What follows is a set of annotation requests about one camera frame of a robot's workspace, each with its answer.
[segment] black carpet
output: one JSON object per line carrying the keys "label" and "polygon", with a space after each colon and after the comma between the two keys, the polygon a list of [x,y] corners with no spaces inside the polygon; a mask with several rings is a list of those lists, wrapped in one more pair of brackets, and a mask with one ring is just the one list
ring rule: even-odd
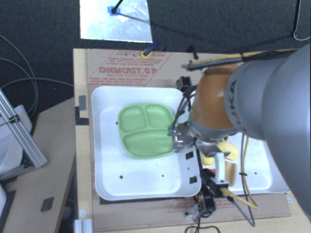
{"label": "black carpet", "polygon": [[[166,51],[198,52],[299,48],[310,41],[291,37],[296,0],[148,0],[152,34]],[[298,36],[310,35],[311,0],[302,0]],[[37,77],[73,82],[72,49],[143,50],[146,44],[80,39],[79,0],[0,0],[0,34],[28,59]],[[10,46],[0,40],[0,57],[25,67]],[[0,61],[0,85],[25,77]],[[73,96],[73,89],[39,82],[40,112]],[[33,88],[29,81],[4,89],[15,106],[29,108]]]}

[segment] white object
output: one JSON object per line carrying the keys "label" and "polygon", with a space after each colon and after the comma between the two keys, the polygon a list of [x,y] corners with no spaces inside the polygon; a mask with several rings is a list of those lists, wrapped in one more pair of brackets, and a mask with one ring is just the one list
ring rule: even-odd
{"label": "white object", "polygon": [[[106,200],[190,197],[201,189],[195,148],[155,158],[126,154],[119,136],[119,111],[130,104],[157,102],[176,113],[182,92],[173,88],[102,86],[92,94],[95,187]],[[186,121],[184,113],[178,122]],[[193,157],[186,159],[186,153]]]}
{"label": "white object", "polygon": [[224,182],[228,182],[225,179],[225,156],[224,153],[222,152],[218,152],[214,155],[214,161],[215,161],[215,166],[216,166],[216,174],[215,174],[215,178],[211,178],[212,180],[214,180],[214,182],[216,184],[219,183],[224,183]]}
{"label": "white object", "polygon": [[75,220],[74,233],[93,233],[93,220],[91,218]]}
{"label": "white object", "polygon": [[[241,176],[239,175],[241,172],[241,140],[241,133],[229,136],[228,142],[238,148],[239,157],[236,161],[226,160],[237,165],[238,174],[236,182],[234,186],[229,187],[230,191],[236,195],[243,194]],[[203,167],[213,169],[215,168],[215,163]],[[290,192],[265,141],[249,138],[245,160],[245,173],[247,174],[246,181],[251,194]]]}
{"label": "white object", "polygon": [[[15,112],[19,115],[28,132],[32,128],[31,121],[23,105],[16,107]],[[20,165],[23,156],[23,148],[14,137],[12,131],[7,125],[0,127],[0,174],[3,174]]]}
{"label": "white object", "polygon": [[288,198],[286,198],[286,199],[287,199],[287,202],[288,202],[289,204],[293,204],[293,203],[294,203],[293,198],[288,197]]}
{"label": "white object", "polygon": [[2,212],[3,212],[5,202],[6,202],[6,193],[3,190],[2,186],[0,185],[0,217],[1,217]]}

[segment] white tray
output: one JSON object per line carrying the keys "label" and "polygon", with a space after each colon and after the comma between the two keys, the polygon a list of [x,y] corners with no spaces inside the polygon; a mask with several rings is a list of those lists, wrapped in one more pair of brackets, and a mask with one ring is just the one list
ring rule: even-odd
{"label": "white tray", "polygon": [[[194,148],[155,158],[135,159],[123,150],[119,111],[130,104],[158,102],[176,113],[182,93],[173,88],[98,87],[92,94],[95,187],[106,200],[190,197],[201,189]],[[188,113],[179,122],[187,120]],[[186,153],[193,157],[186,159]],[[196,177],[197,182],[190,183]]]}
{"label": "white tray", "polygon": [[[239,153],[241,152],[241,141],[241,133],[230,136],[228,139],[228,142],[238,148]],[[230,191],[237,195],[243,194],[241,176],[239,175],[241,171],[240,154],[237,161],[227,159],[226,161],[235,163],[238,168],[236,183],[234,186],[229,187]],[[215,163],[203,167],[214,169]],[[265,141],[249,138],[245,160],[245,173],[247,174],[246,181],[252,194],[290,192]]]}

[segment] blue clip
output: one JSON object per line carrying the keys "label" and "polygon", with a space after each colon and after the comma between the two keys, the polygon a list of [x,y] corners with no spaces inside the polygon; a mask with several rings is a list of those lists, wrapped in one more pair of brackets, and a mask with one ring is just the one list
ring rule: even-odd
{"label": "blue clip", "polygon": [[140,55],[142,58],[147,59],[151,55],[151,52],[160,44],[160,42],[155,41],[147,49],[145,49]]}
{"label": "blue clip", "polygon": [[117,9],[116,13],[112,13],[111,10],[112,10],[114,7],[115,7],[115,6],[108,6],[108,7],[107,7],[107,11],[108,11],[108,13],[109,13],[111,16],[117,16],[118,14],[121,13],[121,9],[120,9],[120,8]]}

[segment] green plate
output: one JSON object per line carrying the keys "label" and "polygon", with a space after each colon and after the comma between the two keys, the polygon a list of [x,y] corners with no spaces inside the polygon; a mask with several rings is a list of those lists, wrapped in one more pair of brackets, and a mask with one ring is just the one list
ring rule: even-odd
{"label": "green plate", "polygon": [[172,111],[160,103],[138,103],[124,107],[118,115],[124,150],[138,159],[172,154],[172,137],[167,133],[173,121]]}

